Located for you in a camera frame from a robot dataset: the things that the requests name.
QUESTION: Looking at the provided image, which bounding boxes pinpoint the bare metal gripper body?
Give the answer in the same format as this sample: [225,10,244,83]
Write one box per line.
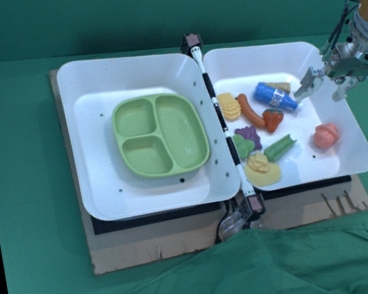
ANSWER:
[318,36,368,87]

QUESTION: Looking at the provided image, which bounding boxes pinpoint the blue toy bottle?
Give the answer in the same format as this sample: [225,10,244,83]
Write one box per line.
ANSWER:
[251,75,305,119]

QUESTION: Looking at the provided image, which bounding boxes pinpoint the red toy strawberry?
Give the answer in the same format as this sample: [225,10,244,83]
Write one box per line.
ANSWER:
[261,105,288,135]

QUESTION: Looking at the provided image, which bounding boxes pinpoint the pink toy food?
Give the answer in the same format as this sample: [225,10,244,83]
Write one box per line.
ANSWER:
[310,121,342,151]

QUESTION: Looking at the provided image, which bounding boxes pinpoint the orange toy sausage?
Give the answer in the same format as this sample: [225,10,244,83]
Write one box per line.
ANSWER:
[235,89,268,132]

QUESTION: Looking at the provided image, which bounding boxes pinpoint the white plastic tray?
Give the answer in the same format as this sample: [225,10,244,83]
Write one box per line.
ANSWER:
[200,25,368,200]
[53,35,244,227]

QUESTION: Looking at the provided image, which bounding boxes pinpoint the green toy celery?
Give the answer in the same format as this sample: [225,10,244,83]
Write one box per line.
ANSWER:
[261,132,301,164]

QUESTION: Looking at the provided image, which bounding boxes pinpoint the purple toy grapes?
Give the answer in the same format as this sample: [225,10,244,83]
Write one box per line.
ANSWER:
[233,123,265,155]

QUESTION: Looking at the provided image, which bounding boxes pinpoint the yellow toy corn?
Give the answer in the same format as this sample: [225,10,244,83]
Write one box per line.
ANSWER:
[216,89,245,125]

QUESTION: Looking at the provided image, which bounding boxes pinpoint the green toy leaf vegetable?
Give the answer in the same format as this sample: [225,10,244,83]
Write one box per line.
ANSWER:
[231,131,258,161]

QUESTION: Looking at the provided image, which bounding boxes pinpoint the yellow toy food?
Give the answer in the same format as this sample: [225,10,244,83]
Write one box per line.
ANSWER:
[241,148,284,190]

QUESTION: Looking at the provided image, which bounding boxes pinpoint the thin black and white rod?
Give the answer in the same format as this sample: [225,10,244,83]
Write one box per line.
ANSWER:
[189,40,258,205]

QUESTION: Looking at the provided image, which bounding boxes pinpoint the green divided plate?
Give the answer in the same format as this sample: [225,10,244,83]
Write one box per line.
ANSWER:
[108,85,215,185]

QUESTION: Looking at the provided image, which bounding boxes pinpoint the green cloth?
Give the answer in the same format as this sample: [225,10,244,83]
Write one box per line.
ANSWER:
[115,208,368,294]

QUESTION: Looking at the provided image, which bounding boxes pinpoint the brown cardboard board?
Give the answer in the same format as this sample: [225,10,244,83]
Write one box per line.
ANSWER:
[48,19,368,278]

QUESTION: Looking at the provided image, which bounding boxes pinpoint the black block with wires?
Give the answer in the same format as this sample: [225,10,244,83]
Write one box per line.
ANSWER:
[178,31,205,56]
[237,192,268,223]

